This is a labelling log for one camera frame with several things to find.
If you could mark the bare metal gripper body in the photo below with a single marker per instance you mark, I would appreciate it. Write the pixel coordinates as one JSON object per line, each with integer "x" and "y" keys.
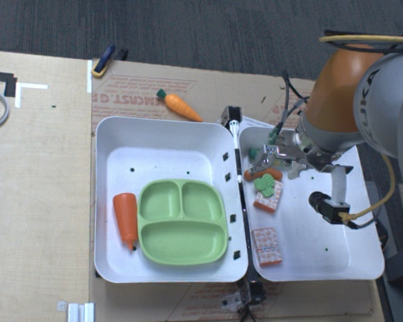
{"x": 291, "y": 151}

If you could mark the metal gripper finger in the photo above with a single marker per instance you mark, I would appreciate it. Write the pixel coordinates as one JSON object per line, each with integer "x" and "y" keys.
{"x": 265, "y": 161}
{"x": 296, "y": 170}

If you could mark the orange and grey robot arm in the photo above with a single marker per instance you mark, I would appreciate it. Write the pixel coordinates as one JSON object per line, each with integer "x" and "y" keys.
{"x": 364, "y": 99}

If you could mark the small dark green piece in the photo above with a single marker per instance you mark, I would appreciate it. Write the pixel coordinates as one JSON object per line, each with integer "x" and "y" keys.
{"x": 253, "y": 153}

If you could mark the orange sausage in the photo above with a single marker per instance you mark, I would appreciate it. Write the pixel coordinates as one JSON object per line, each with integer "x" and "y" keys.
{"x": 252, "y": 175}

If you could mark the green broccoli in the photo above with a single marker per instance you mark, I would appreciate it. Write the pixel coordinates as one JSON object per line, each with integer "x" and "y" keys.
{"x": 265, "y": 184}

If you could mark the orange and white carton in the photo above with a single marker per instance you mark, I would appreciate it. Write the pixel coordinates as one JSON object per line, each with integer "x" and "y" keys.
{"x": 267, "y": 247}
{"x": 269, "y": 202}

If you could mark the white plastic tray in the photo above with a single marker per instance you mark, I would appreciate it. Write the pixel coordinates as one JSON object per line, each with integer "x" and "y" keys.
{"x": 126, "y": 151}
{"x": 319, "y": 247}

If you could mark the orange carrot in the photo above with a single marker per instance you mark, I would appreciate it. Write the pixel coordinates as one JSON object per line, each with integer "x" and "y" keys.
{"x": 181, "y": 106}

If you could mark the green divided plate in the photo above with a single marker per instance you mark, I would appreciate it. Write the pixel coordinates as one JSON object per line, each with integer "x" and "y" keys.
{"x": 182, "y": 238}

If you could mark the brown cardboard board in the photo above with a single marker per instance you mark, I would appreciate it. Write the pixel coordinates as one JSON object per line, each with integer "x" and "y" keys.
{"x": 140, "y": 94}

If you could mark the black cylinder on white bracket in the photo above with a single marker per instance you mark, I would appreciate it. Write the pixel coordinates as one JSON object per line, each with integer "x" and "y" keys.
{"x": 327, "y": 208}

